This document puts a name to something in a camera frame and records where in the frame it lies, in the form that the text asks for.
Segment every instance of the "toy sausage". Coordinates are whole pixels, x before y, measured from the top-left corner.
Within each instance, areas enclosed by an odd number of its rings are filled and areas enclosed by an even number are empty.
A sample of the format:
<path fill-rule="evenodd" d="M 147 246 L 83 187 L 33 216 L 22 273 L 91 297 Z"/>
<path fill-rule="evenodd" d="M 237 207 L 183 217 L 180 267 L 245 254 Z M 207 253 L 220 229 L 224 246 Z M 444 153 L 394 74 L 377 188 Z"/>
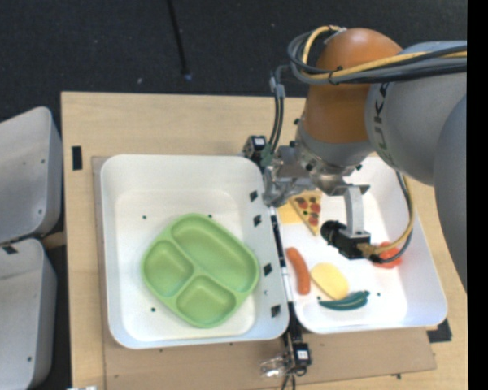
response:
<path fill-rule="evenodd" d="M 307 265 L 302 257 L 302 254 L 300 254 L 295 247 L 289 247 L 286 250 L 285 255 L 293 265 L 297 279 L 298 293 L 301 295 L 307 295 L 311 290 L 311 274 L 307 269 Z"/>

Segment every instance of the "wooden table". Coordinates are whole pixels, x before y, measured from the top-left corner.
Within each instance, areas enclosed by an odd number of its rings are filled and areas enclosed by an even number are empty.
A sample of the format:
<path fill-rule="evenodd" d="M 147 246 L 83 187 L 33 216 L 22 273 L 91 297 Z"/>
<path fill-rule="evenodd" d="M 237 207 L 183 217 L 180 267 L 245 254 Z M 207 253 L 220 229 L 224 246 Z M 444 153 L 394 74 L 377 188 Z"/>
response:
<path fill-rule="evenodd" d="M 258 363 L 280 340 L 130 350 L 102 313 L 92 159 L 115 154 L 235 154 L 251 134 L 268 135 L 270 97 L 120 93 L 62 94 L 62 137 L 72 385 L 108 390 L 278 388 Z M 281 143 L 294 136 L 304 100 L 288 98 Z M 421 223 L 448 301 L 453 339 L 429 344 L 424 328 L 304 336 L 313 365 L 297 386 L 323 389 L 468 388 L 467 296 L 442 237 L 434 191 L 413 182 Z"/>

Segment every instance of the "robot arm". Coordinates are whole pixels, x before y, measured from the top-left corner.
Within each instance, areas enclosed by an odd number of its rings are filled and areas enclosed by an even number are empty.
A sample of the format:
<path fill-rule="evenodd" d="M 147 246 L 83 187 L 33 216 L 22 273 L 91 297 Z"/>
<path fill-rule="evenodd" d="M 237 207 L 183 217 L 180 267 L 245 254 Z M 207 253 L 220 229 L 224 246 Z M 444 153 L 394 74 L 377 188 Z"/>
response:
<path fill-rule="evenodd" d="M 311 67 L 307 59 L 318 39 L 325 47 Z M 377 152 L 399 174 L 434 186 L 442 230 L 466 289 L 466 48 L 466 41 L 440 41 L 402 50 L 379 32 L 335 26 L 296 37 L 288 46 L 290 68 L 309 90 L 295 142 L 261 155 L 264 201 L 279 206 L 314 187 L 343 195 L 347 225 L 324 224 L 322 235 L 345 238 L 363 257 L 376 257 L 381 250 L 368 244 L 368 233 L 354 238 L 362 232 L 355 210 L 368 186 L 351 187 L 343 177 Z M 278 80 L 272 89 L 283 97 Z"/>

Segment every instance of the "green plate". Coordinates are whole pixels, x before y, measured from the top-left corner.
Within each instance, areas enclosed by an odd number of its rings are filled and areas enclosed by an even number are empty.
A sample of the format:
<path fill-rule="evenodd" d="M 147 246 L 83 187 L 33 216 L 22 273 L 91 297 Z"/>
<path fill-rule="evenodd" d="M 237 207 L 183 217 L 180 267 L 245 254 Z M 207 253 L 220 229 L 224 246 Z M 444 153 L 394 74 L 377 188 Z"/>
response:
<path fill-rule="evenodd" d="M 195 327 L 221 325 L 259 281 L 255 254 L 230 231 L 202 214 L 176 219 L 142 259 L 146 286 Z"/>

